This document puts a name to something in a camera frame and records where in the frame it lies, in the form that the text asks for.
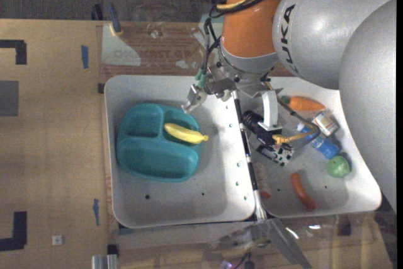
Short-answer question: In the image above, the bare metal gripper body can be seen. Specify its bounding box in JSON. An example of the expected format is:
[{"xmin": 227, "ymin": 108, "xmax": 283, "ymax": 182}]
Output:
[{"xmin": 203, "ymin": 60, "xmax": 283, "ymax": 100}]

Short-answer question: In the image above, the yellow banana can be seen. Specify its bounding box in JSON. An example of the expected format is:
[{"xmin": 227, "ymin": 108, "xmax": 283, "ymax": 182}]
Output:
[{"xmin": 164, "ymin": 122, "xmax": 210, "ymax": 146}]

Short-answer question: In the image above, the orange carrot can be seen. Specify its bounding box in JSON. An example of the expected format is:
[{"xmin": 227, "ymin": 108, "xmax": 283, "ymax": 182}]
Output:
[{"xmin": 280, "ymin": 95, "xmax": 326, "ymax": 112}]

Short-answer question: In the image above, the thin black and white rod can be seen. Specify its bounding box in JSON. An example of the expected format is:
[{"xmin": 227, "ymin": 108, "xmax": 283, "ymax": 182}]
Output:
[{"xmin": 232, "ymin": 90, "xmax": 268, "ymax": 222}]

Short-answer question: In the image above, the teal divided plate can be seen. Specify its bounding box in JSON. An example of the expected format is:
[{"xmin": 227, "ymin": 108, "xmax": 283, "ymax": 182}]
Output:
[{"xmin": 115, "ymin": 103, "xmax": 203, "ymax": 183}]

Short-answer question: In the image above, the small white carton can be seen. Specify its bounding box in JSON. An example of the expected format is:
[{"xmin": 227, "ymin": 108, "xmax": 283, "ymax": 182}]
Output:
[{"xmin": 311, "ymin": 111, "xmax": 341, "ymax": 137}]

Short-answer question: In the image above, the white plastic tray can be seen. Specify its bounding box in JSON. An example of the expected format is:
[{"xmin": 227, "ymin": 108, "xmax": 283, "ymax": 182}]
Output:
[
  {"xmin": 103, "ymin": 74, "xmax": 256, "ymax": 229},
  {"xmin": 234, "ymin": 75, "xmax": 383, "ymax": 220}
]

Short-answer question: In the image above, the blue bottle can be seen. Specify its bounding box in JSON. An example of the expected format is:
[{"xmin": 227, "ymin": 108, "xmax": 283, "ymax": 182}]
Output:
[{"xmin": 296, "ymin": 122, "xmax": 341, "ymax": 160}]

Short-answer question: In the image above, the orange sausage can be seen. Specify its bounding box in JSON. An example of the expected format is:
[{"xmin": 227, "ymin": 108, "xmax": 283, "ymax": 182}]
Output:
[{"xmin": 290, "ymin": 172, "xmax": 317, "ymax": 210}]

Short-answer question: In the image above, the green ball-shaped vegetable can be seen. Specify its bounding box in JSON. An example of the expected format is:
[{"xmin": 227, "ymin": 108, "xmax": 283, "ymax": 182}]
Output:
[{"xmin": 326, "ymin": 155, "xmax": 351, "ymax": 179}]

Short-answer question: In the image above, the black cylinder on white bracket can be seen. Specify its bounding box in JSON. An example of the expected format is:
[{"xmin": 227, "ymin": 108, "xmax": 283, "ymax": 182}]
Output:
[{"xmin": 242, "ymin": 89, "xmax": 283, "ymax": 146}]

